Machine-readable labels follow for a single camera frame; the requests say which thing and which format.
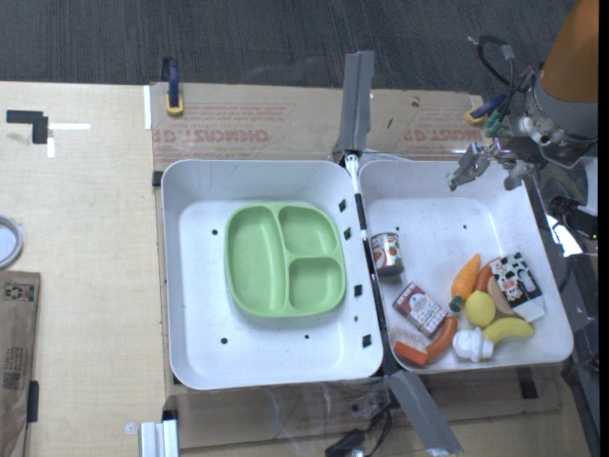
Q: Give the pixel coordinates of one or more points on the small orange print can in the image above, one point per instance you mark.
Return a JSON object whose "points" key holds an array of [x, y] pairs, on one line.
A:
{"points": [[386, 254]]}

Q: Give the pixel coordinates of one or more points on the red orange sausage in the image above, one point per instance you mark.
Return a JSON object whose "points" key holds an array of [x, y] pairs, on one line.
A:
{"points": [[484, 276]]}

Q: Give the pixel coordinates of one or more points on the brown cardboard board red print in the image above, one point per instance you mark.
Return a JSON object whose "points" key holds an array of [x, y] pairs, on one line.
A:
{"points": [[295, 122]]}

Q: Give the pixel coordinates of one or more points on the orange pizza slice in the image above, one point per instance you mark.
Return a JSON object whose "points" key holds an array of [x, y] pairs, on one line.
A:
{"points": [[408, 348]]}

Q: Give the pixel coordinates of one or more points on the black cylinder on white bracket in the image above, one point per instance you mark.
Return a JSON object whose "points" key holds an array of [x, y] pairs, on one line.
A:
{"points": [[571, 212]]}

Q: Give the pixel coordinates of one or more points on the green divided plate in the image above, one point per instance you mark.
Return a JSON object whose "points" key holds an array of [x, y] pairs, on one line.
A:
{"points": [[257, 260]]}

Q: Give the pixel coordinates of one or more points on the cow print milk carton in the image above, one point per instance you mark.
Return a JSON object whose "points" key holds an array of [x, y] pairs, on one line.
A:
{"points": [[516, 284]]}

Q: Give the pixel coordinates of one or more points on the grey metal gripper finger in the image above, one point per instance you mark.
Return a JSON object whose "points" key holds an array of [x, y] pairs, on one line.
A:
{"points": [[516, 174], [471, 162]]}

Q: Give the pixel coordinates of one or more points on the orange carrot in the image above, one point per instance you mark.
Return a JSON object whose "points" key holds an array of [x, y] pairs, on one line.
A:
{"points": [[467, 276]]}

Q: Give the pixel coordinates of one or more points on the yellow banana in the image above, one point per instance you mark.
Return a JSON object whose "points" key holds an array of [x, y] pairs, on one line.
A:
{"points": [[509, 329]]}

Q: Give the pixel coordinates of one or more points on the tan bread slice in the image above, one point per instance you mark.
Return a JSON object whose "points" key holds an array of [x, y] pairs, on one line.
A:
{"points": [[499, 298]]}

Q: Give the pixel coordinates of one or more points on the white plastic bottle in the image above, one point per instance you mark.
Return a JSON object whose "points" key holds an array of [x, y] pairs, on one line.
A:
{"points": [[471, 345]]}

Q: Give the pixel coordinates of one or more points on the brown paper packet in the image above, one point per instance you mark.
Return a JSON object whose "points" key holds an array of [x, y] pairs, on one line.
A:
{"points": [[16, 360]]}

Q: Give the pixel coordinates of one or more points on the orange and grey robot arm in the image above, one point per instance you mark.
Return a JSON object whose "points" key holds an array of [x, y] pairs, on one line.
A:
{"points": [[571, 55]]}

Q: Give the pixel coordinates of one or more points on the red and white carton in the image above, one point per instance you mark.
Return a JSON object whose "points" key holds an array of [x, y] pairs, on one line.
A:
{"points": [[418, 308]]}

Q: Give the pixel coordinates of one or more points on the white plastic tray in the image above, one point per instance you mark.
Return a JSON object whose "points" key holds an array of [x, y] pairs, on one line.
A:
{"points": [[204, 303], [438, 207]]}

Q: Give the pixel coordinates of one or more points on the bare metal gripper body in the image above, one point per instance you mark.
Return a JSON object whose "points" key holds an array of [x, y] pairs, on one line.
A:
{"points": [[547, 143]]}

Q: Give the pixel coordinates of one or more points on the yellow lemon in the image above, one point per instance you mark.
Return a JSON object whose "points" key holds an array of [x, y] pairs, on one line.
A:
{"points": [[479, 308]]}

